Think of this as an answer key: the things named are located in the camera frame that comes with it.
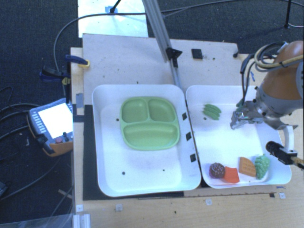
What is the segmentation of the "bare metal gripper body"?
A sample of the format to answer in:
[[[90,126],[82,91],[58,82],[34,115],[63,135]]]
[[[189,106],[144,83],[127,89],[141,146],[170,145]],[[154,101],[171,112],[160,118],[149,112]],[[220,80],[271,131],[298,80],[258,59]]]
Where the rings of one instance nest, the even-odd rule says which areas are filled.
[[[246,101],[247,90],[243,92],[241,112],[242,117],[249,124],[266,123],[268,121],[269,106],[267,105],[268,95],[262,86],[255,87],[256,95],[251,101]]]

